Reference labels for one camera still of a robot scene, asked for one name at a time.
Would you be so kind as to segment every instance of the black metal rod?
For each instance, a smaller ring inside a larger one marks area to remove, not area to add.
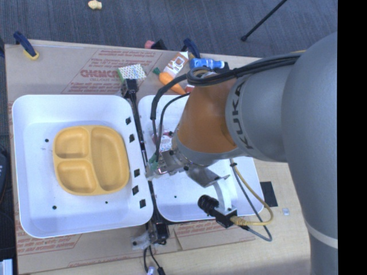
[[[255,25],[246,35],[241,37],[241,41],[246,41],[247,38],[260,26],[262,25],[274,12],[276,12],[287,0],[282,0],[278,5],[274,7],[257,25]]]

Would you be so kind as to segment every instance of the yellow plate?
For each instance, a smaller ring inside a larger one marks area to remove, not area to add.
[[[130,170],[122,137],[102,125],[64,128],[53,142],[57,180],[75,195],[110,194],[128,182]]]

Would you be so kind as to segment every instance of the gray carpet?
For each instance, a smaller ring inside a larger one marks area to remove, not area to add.
[[[246,42],[250,31],[281,0],[0,0],[0,37],[142,48],[162,39],[180,50],[190,38],[201,53],[267,57],[310,47],[337,31],[338,0],[288,0]],[[9,151],[5,61],[0,58],[0,144]],[[0,212],[12,217],[8,184]],[[0,216],[0,260],[14,257],[12,225]]]

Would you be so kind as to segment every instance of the carrot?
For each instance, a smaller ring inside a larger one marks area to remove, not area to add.
[[[169,82],[171,82],[173,78],[171,77],[171,75],[168,72],[161,72],[159,74],[159,80],[163,85],[166,85]],[[184,95],[186,93],[185,90],[181,88],[179,84],[175,84],[173,87],[171,87],[171,90],[180,95]]]

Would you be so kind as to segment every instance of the cardboard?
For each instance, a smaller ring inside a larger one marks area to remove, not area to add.
[[[144,226],[46,239],[31,237],[22,229],[16,190],[11,106],[18,97],[29,94],[119,95],[122,83],[116,70],[134,64],[140,64],[147,74],[147,79],[137,94],[140,100],[145,95],[155,93],[162,86],[152,70],[156,67],[162,70],[176,52],[37,40],[30,42],[40,54],[34,61],[23,54],[22,46],[5,46],[19,274],[141,257],[143,250],[134,250],[131,238],[144,233]],[[222,58],[216,55],[210,57],[215,60]],[[231,62],[231,68],[256,60],[225,57]],[[185,66],[181,72],[187,71],[188,67]],[[156,248],[157,253],[254,240],[252,234],[238,227],[226,230],[213,221],[170,225],[169,229],[170,238],[165,246]]]

